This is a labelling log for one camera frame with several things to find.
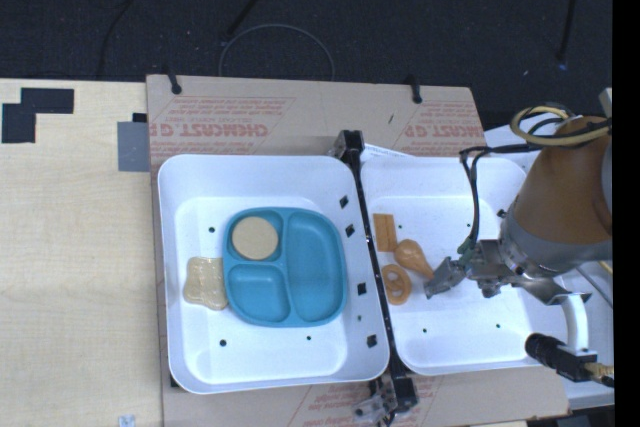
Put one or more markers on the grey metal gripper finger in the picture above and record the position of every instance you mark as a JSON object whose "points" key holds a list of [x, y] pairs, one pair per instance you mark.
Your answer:
{"points": [[442, 280]]}

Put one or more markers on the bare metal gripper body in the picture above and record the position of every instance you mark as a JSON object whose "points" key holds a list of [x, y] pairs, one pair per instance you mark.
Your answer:
{"points": [[492, 265]]}

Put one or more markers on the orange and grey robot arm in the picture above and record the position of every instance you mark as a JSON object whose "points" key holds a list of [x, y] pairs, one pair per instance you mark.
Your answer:
{"points": [[565, 195]]}

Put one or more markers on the orange chicken drumstick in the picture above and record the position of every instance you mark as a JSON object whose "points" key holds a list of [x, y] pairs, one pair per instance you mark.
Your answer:
{"points": [[412, 257]]}

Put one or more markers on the orange pretzel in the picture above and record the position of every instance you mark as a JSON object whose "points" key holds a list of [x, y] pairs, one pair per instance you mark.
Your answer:
{"points": [[396, 284]]}

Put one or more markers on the white plastic tray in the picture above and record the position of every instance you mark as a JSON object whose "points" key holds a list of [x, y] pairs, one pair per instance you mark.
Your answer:
{"points": [[450, 345], [200, 355]]}

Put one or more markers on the thin black rod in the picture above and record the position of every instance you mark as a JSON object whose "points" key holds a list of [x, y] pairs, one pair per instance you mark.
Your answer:
{"points": [[372, 260]]}

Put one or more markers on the orange rectangular wafer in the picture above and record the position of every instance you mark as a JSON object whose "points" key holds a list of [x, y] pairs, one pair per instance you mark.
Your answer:
{"points": [[384, 232]]}

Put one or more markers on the blue divided plate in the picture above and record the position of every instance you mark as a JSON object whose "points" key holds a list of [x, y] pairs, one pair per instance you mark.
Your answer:
{"points": [[310, 265]]}

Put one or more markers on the round tan biscuit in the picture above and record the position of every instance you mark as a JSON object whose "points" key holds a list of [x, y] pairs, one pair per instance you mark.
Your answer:
{"points": [[255, 238]]}

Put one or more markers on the brown cardboard board red print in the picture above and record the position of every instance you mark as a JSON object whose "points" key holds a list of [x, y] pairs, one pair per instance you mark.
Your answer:
{"points": [[300, 125]]}

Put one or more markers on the pale yellow toast slice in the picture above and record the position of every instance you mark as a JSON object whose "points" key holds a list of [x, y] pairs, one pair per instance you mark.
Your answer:
{"points": [[202, 285]]}

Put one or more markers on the black cylinder on white bracket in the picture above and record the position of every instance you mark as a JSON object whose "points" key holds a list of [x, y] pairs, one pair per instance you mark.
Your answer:
{"points": [[567, 340]]}

